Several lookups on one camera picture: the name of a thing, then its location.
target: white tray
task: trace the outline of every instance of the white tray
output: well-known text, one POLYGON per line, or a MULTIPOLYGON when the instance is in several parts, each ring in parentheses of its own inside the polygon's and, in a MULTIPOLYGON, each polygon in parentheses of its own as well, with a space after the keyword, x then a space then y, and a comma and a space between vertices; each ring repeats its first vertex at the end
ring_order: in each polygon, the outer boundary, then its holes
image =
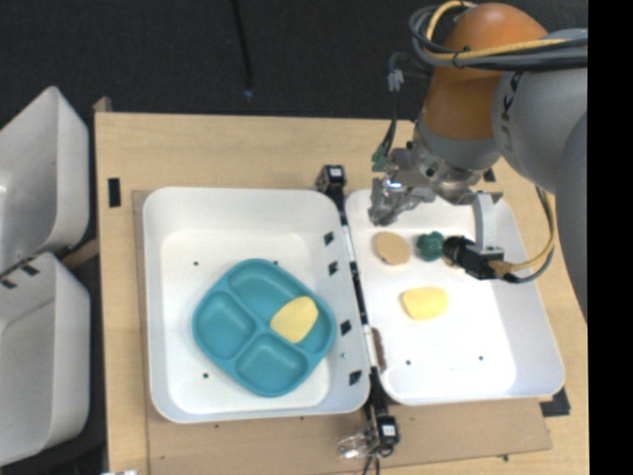
POLYGON ((338 212, 327 197, 308 190, 163 188, 147 197, 142 226, 150 394, 163 416, 192 423, 337 414, 364 404, 369 363, 338 212), (345 335, 337 330, 303 384, 277 398, 233 381, 192 334, 198 302, 248 258, 278 261, 329 305, 338 326, 351 327, 345 335), (337 271, 330 275, 333 262, 337 271))
MULTIPOLYGON (((416 255, 391 266, 372 248, 374 235, 382 231, 404 237, 411 251, 417 237, 433 231, 475 240, 472 208, 437 199, 378 228, 367 216, 370 194, 351 194, 346 212, 369 322, 383 341, 387 364, 381 380, 387 393, 400 403, 423 405, 551 396, 560 390, 563 364, 535 282, 480 281, 442 259, 425 262, 416 255), (444 288, 449 307, 421 322, 407 315, 401 294, 423 286, 444 288)), ((505 258, 524 261, 518 228, 503 200, 496 204, 496 216, 497 244, 505 258)))

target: wooden board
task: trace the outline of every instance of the wooden board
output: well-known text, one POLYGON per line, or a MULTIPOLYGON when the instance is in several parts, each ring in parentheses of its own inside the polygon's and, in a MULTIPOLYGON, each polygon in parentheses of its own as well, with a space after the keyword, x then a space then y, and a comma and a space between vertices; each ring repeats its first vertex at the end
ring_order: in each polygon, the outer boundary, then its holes
MULTIPOLYGON (((362 414, 178 426, 148 404, 133 192, 174 185, 309 188, 326 163, 345 166, 349 190, 368 188, 369 157, 385 128, 386 122, 364 120, 96 116, 111 470, 137 469, 155 475, 208 473, 210 466, 214 473, 359 469, 362 463, 337 458, 335 442, 362 426, 362 414), (110 192, 117 181, 120 205, 110 192)), ((410 133, 411 124, 402 123, 397 145, 410 133)), ((542 213, 533 189, 504 162, 496 167, 496 174, 497 188, 502 188, 516 215, 528 254, 535 254, 546 239, 546 225, 539 220, 542 213)), ((560 254, 539 280, 539 288, 566 365, 572 414, 544 422, 535 400, 394 407, 403 441, 398 453, 383 461, 385 472, 482 473, 498 472, 500 466, 508 473, 588 472, 587 326, 560 254), (490 457, 533 450, 513 456, 510 463, 490 457), (385 469, 481 456, 486 458, 385 469)))

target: white bin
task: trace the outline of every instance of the white bin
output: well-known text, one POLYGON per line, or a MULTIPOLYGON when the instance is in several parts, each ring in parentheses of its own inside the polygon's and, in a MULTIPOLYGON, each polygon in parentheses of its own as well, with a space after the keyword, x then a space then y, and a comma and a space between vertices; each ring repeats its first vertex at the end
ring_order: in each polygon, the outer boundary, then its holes
POLYGON ((0 131, 0 466, 88 416, 90 299, 52 254, 88 227, 88 163, 87 127, 55 87, 0 131))
MULTIPOLYGON (((442 261, 389 266, 372 249, 388 230, 414 239, 441 231, 474 238, 470 207, 438 200, 401 215, 388 228, 369 222, 369 191, 352 193, 349 233, 334 204, 311 190, 163 188, 143 207, 150 393, 157 410, 179 423, 337 414, 360 408, 368 393, 373 338, 361 329, 350 259, 360 270, 367 315, 378 330, 386 367, 381 381, 395 401, 410 405, 551 396, 564 370, 536 285, 479 281, 442 261), (333 236, 324 244, 326 234, 333 236), (315 373, 286 396, 262 398, 242 388, 196 345, 191 321, 204 294, 242 260, 276 260, 322 296, 338 335, 315 373), (331 262, 338 272, 328 275, 331 262), (400 303, 404 290, 444 288, 449 308, 417 322, 400 303), (361 381, 349 375, 362 370, 361 381)), ((525 259, 507 204, 496 207, 498 243, 507 258, 525 259)))

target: yellow sponge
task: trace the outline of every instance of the yellow sponge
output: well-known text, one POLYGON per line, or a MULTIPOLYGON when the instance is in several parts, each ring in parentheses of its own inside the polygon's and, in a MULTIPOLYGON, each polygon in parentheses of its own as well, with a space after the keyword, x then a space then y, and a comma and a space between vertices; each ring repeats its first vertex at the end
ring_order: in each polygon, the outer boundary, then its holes
POLYGON ((317 321, 318 309, 315 301, 300 296, 289 301, 270 321, 270 329, 291 343, 300 342, 317 321))
POLYGON ((448 308, 448 294, 438 287, 419 287, 403 293, 405 309, 412 319, 425 321, 442 315, 448 308))

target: blue divided plate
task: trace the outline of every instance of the blue divided plate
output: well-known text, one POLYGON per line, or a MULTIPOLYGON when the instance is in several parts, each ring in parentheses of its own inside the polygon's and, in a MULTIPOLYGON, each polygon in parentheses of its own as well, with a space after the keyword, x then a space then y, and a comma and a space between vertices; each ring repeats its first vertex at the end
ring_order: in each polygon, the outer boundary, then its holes
POLYGON ((278 265, 249 259, 230 269, 207 292, 193 316, 196 343, 222 370, 255 394, 274 398, 297 388, 334 342, 336 322, 329 307, 278 265), (289 301, 308 296, 318 316, 299 343, 270 329, 289 301))

